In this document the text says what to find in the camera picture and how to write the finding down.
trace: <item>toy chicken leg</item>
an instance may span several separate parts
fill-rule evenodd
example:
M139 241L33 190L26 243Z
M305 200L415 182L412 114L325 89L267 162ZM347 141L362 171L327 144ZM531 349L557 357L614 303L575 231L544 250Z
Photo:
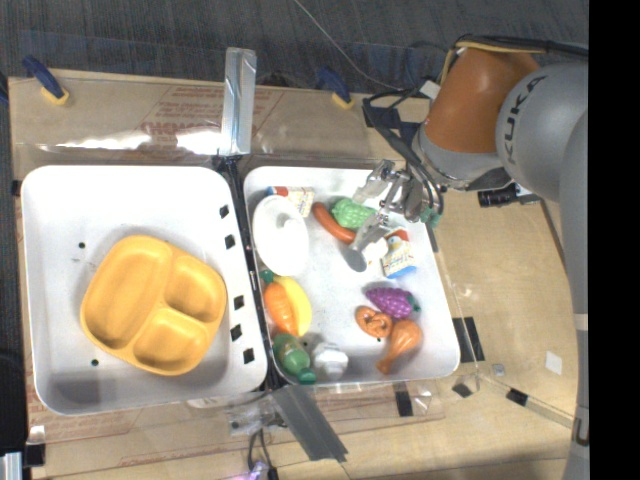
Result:
M384 359L376 364L385 375L391 371L393 362L402 354L415 348L422 340L422 330L413 320L399 320L391 331L391 347Z

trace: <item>white tray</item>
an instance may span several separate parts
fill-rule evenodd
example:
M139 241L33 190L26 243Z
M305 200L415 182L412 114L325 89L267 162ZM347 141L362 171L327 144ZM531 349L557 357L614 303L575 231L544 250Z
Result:
M353 196L369 173L356 169L258 167L247 174L244 182L249 217L251 219L256 205L265 197L268 186L313 187L315 200L331 207L337 199ZM377 200L368 200L365 204L375 208L377 203ZM309 351L320 341L330 341L347 353L349 366L341 383L445 377L460 361L460 347L426 227L421 223L410 224L400 215L393 215L391 219L407 228L418 262L415 272L394 280L386 279L379 268L369 267L362 273L353 271L342 257L341 251L346 245L329 235L313 214L305 219L310 241L309 262L295 279L311 301L313 320L301 341ZM375 367L386 351L386 341L378 342L364 333L354 318L359 306L371 306L364 292L372 286L408 290L422 308L412 317L423 331L422 344L401 356L390 375L383 375ZM328 382L319 379L319 383Z
M47 166L26 176L22 205L35 388L52 411L235 395L262 383L266 352L231 192L220 175L202 167ZM138 233L203 260L227 286L219 331L202 362L184 375L129 365L99 349L80 326L82 298L98 265L116 242Z

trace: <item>table surface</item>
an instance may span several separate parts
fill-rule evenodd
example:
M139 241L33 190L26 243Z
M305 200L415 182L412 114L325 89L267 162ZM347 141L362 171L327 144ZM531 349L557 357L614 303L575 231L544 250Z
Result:
M72 94L68 107L44 101L34 80L10 80L17 178L46 163L80 161L80 155L49 146L121 138L149 127L162 143L179 129L167 123L202 124L202 115L221 109L221 84L54 73ZM354 95L355 106L344 110L327 92L258 87L253 154L242 172L260 165L401 161L366 127L363 97ZM400 112L404 121L419 122L428 105L408 100ZM96 161L121 159L113 153L89 158ZM19 200L16 209L29 420L47 436L46 464L33 470L34 478L222 479L246 473L249 437L231 430L230 418L243 413L230 410L229 400L79 417L59 416L42 405L33 388ZM406 383L412 416L399 416L391 385L319 389L318 405L348 449L347 461L311 462L291 432L270 428L267 447L280 477L422 479L428 472L433 479L560 478L578 362L557 219L553 204L485 209L475 194L449 191L434 230L436 261L451 316L475 329L481 354L476 346L475 360L462 362L449 377ZM260 454L255 450L254 457Z

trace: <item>dark gray carpet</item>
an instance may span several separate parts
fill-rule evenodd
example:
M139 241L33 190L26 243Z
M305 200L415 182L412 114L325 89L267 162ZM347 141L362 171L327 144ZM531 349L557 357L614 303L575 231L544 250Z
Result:
M299 1L364 75L292 0L0 0L0 70L23 76L21 59L32 54L51 67L221 80L225 49L237 46L256 51L263 83L313 88L327 65L353 91L379 92L435 78L465 33L589 42L589 0ZM3 109L0 453L24 424L9 133Z

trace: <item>orange compartment plate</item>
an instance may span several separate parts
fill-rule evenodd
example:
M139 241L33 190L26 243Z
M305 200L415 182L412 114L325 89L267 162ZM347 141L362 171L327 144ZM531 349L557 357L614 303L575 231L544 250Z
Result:
M85 293L80 321L103 350L143 370L180 375L209 349L227 306L213 268L146 235L120 240Z

